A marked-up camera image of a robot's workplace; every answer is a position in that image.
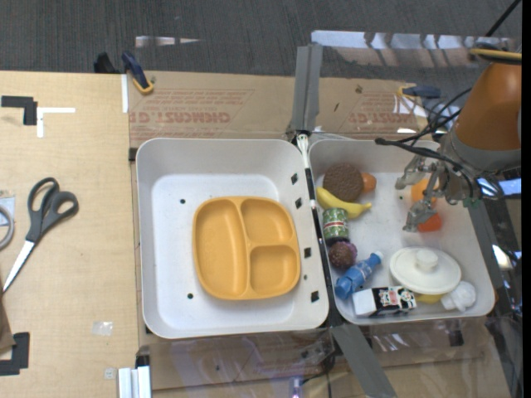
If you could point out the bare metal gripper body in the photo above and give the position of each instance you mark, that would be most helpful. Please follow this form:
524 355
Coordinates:
455 185

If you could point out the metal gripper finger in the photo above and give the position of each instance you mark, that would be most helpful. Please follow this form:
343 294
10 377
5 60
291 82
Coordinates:
420 216
410 171

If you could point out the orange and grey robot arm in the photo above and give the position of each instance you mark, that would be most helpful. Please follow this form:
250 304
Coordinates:
493 110

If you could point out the red-orange toy fruit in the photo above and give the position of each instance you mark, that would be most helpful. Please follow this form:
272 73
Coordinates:
431 223

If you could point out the orange round toy fruit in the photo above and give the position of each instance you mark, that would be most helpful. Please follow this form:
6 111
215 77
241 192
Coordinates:
418 191

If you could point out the white plastic tray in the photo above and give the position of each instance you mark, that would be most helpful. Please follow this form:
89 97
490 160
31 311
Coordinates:
170 230
381 226

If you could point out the small orange toy fruit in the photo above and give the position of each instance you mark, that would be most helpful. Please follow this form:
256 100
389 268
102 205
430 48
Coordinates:
370 182

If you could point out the white pot with lid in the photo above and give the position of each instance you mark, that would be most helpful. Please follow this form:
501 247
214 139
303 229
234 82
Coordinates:
425 270

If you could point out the brown round biscuit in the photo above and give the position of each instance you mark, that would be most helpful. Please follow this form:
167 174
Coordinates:
343 182

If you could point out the yellow banana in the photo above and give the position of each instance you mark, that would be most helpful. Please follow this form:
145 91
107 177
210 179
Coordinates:
332 200

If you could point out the green can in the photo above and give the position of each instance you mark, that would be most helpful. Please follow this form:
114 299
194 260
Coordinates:
335 224

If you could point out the brown and purple doughnut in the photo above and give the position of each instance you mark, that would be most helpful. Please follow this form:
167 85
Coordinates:
342 254

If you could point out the blue bottle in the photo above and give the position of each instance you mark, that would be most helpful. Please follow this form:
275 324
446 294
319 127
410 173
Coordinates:
357 276

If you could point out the white lumpy toy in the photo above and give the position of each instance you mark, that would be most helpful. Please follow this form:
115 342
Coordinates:
460 297

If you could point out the black and white carton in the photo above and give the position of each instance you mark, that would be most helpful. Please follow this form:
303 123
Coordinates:
383 302

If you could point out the orange divided plate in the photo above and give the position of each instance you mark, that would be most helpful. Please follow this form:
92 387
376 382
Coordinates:
245 247

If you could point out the brown cardboard board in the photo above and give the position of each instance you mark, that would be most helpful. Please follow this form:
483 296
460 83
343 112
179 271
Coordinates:
215 110

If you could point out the grey tape roll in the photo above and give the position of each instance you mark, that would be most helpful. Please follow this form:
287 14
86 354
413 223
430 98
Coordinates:
6 239

